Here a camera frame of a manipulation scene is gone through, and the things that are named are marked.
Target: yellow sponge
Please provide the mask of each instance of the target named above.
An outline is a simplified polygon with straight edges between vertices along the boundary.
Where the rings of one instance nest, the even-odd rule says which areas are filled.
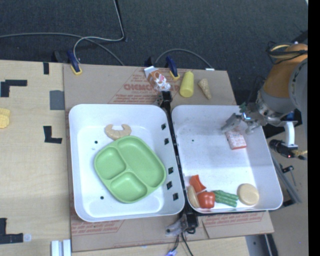
[[[6,128],[10,122],[10,110],[5,108],[0,108],[0,128]]]

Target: blue clamp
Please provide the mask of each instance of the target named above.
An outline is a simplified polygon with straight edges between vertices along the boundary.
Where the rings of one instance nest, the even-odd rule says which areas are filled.
[[[70,60],[70,63],[71,63],[71,69],[73,71],[73,73],[75,75],[80,75],[82,74],[82,69],[81,67],[79,66],[79,63],[76,59],[76,56],[74,55],[73,51],[72,50],[68,50],[66,52],[66,55],[68,56],[69,60]]]
[[[178,74],[176,63],[170,56],[167,56],[165,60],[170,68],[170,75],[172,76],[173,80],[178,80],[180,75]]]

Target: cardboard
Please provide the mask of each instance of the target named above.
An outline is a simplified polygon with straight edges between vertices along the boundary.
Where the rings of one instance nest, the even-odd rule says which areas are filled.
[[[70,194],[70,223],[72,251],[90,251],[109,248],[144,246],[173,243],[176,237],[166,236],[165,228],[179,219],[177,215],[85,222],[75,210],[70,153],[68,114],[78,104],[158,104],[159,95],[145,75],[143,67],[81,65],[82,74],[74,75],[70,65],[63,65],[67,161]],[[183,77],[186,71],[194,74],[194,83],[206,78],[212,98],[205,97],[199,86],[194,87],[193,96],[183,98],[179,94],[182,78],[173,80],[168,68],[160,72],[170,83],[171,109],[177,105],[235,105],[233,90],[226,71],[178,69]],[[272,233],[274,231],[269,213],[248,212],[199,216],[199,227],[187,240],[207,240],[236,236]]]

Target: table surface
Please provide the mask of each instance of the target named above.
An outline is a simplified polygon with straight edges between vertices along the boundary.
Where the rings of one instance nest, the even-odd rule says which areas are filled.
[[[10,125],[0,130],[0,218],[7,218],[7,234],[30,234],[31,241],[0,245],[0,255],[50,255],[50,243],[71,238],[66,115],[50,110],[50,91],[64,90],[63,64],[0,60],[0,81],[27,80],[0,97],[0,108],[11,111]],[[62,143],[44,143],[43,126]],[[75,256],[166,255],[173,244],[157,244],[74,252]],[[245,237],[188,241],[194,255],[248,256]],[[189,255],[182,242],[178,255]]]

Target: green divided plate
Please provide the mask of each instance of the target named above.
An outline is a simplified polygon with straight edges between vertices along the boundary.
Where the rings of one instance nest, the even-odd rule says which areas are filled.
[[[101,181],[123,203],[134,203],[150,195],[166,179],[158,156],[140,138],[124,136],[101,149],[94,158]]]

